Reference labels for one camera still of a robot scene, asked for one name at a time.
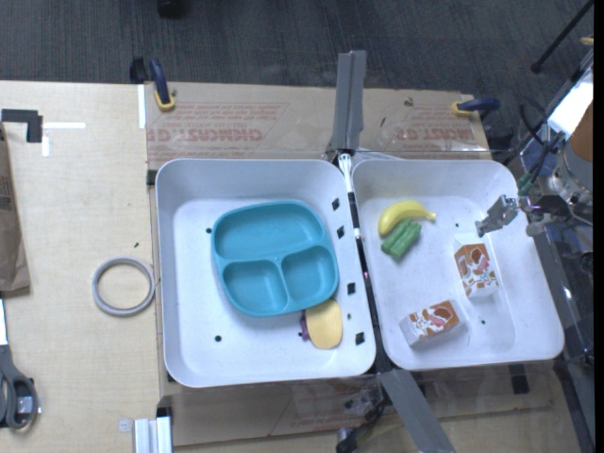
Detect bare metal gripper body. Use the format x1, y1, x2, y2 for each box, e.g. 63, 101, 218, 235
517, 170, 595, 236

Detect orange and white carton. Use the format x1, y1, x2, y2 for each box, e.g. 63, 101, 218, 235
453, 242, 501, 300
398, 298, 469, 348

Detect green toy bean pods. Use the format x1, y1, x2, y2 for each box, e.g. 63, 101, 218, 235
380, 219, 424, 259

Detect white plastic tray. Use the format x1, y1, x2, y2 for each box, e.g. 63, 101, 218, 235
154, 158, 378, 389
351, 158, 566, 372

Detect yellow banana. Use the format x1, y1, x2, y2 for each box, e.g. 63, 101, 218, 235
377, 199, 438, 238

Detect black stand pole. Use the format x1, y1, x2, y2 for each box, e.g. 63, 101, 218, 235
530, 0, 595, 74

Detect yellow toy bread slice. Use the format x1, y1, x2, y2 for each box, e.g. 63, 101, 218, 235
304, 298, 344, 351

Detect blue divided plate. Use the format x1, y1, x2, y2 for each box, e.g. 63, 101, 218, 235
210, 199, 341, 318

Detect brown printed cardboard board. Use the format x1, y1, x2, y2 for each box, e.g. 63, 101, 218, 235
143, 81, 567, 447

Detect white tape roll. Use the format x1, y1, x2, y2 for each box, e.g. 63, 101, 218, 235
91, 256, 157, 318

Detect brown paper bag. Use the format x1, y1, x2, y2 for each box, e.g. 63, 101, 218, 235
0, 123, 32, 294

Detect grey handled scissors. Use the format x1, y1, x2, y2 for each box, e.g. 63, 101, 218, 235
0, 342, 42, 431

